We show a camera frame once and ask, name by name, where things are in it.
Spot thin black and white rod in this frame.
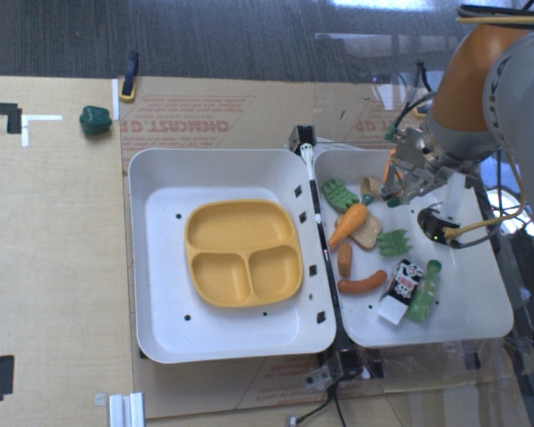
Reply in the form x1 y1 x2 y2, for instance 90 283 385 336
299 143 347 351

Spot green bell pepper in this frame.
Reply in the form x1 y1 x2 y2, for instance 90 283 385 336
78 105 114 136

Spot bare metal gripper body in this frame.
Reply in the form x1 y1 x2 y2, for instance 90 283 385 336
392 126 451 187

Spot black block with thin wires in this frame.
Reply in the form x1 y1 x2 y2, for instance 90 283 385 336
288 125 318 153
304 347 367 391

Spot green pea pods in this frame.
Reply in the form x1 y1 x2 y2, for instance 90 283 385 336
321 178 360 215
375 229 413 258

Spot long orange sausage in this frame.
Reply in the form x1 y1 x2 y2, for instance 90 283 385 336
336 270 389 296

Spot green plastic bottle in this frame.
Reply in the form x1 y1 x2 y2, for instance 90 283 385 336
404 259 443 324

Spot brown cardboard board, red print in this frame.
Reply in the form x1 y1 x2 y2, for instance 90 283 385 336
117 76 520 420

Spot tan bread slice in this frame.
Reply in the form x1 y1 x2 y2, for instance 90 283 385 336
336 213 384 252

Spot tan biscuit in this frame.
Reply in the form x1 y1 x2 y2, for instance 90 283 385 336
360 175 384 198

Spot black cylinder on white bracket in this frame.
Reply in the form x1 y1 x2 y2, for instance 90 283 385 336
417 173 468 246

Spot cow print milk carton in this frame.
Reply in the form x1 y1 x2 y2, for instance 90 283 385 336
376 258 425 326

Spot short orange sausage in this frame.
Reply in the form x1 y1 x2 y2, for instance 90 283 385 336
336 242 353 278

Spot white plastic tray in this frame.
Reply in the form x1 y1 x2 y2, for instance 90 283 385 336
313 148 515 350
127 148 338 365

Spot orange carrot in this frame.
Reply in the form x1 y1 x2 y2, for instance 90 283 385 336
328 193 376 249

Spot yellow divided plate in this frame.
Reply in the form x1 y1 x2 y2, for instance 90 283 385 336
184 198 304 309

